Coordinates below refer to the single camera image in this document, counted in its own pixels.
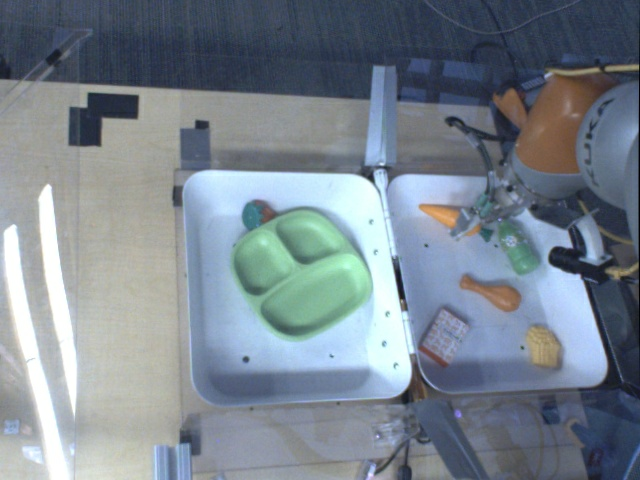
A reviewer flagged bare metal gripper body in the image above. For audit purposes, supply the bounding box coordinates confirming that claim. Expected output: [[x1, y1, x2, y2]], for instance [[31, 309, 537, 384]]
[[468, 180, 534, 225]]

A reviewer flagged orange toy carrot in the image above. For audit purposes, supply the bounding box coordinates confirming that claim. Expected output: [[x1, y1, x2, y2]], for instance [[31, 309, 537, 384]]
[[418, 202, 494, 242]]

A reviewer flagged green plastic bottle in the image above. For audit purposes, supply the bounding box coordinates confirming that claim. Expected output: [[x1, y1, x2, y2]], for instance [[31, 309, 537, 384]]
[[496, 219, 542, 276]]

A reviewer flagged orange toy chicken drumstick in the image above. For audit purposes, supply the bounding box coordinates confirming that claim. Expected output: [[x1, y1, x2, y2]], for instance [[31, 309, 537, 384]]
[[459, 273, 523, 313]]

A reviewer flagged thin black and white rod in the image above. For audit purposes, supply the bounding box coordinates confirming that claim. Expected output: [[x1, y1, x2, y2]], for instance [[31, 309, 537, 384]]
[[372, 167, 417, 355]]

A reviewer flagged orange and white carton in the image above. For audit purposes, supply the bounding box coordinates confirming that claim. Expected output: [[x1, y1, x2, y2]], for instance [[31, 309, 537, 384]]
[[418, 307, 471, 368]]

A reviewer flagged yellow toy corn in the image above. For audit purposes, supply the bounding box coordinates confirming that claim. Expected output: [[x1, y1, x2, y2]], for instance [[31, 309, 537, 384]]
[[525, 324, 562, 370]]

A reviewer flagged white plastic tray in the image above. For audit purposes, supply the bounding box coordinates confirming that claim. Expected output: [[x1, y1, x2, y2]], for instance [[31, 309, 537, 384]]
[[387, 173, 610, 395], [182, 169, 414, 408]]

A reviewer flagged green divided plate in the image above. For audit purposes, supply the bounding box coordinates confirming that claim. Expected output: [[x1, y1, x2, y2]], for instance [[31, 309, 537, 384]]
[[230, 207, 375, 343]]

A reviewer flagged red and green toy strawberry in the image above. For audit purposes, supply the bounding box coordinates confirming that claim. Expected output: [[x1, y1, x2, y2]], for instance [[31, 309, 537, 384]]
[[242, 199, 279, 232]]

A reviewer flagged pale wood board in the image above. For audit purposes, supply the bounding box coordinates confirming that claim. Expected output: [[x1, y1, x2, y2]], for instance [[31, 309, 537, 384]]
[[177, 90, 624, 480]]

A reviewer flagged black cylinder on white bracket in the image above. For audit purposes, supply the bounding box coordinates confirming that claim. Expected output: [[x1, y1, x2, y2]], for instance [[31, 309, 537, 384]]
[[548, 215, 617, 285]]

